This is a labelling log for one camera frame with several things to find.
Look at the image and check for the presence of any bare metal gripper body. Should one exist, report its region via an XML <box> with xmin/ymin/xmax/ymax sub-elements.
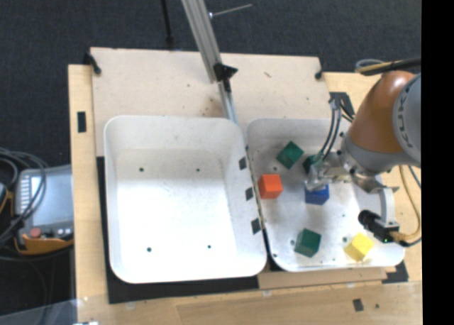
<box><xmin>316</xmin><ymin>152</ymin><xmax>387</xmax><ymax>194</ymax></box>

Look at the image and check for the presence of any blue cube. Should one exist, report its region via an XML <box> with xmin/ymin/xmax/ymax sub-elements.
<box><xmin>304</xmin><ymin>184</ymin><xmax>331</xmax><ymax>206</ymax></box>

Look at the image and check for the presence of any green cube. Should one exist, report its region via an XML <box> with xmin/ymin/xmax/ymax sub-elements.
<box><xmin>294</xmin><ymin>228</ymin><xmax>323</xmax><ymax>258</ymax></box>
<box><xmin>276</xmin><ymin>141</ymin><xmax>305</xmax><ymax>170</ymax></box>

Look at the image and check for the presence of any orange cube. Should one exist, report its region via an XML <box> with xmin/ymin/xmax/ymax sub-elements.
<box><xmin>257</xmin><ymin>173</ymin><xmax>284</xmax><ymax>200</ymax></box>

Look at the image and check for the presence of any white plastic tray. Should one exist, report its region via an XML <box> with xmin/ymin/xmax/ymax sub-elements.
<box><xmin>245</xmin><ymin>117</ymin><xmax>406</xmax><ymax>273</ymax></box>
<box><xmin>103</xmin><ymin>114</ymin><xmax>268</xmax><ymax>285</ymax></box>

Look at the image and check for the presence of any yellow cube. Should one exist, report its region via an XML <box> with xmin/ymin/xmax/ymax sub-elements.
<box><xmin>343</xmin><ymin>232</ymin><xmax>375</xmax><ymax>261</ymax></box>

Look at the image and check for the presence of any pale wood board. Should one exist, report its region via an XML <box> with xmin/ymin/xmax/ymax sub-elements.
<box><xmin>89</xmin><ymin>46</ymin><xmax>388</xmax><ymax>290</ymax></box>

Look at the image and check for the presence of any black cylinder on white bracket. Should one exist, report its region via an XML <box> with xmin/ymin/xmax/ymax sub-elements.
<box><xmin>358</xmin><ymin>184</ymin><xmax>402</xmax><ymax>243</ymax></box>

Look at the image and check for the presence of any black block with thin wires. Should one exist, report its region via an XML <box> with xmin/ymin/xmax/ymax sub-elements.
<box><xmin>328</xmin><ymin>91</ymin><xmax>356</xmax><ymax>117</ymax></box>

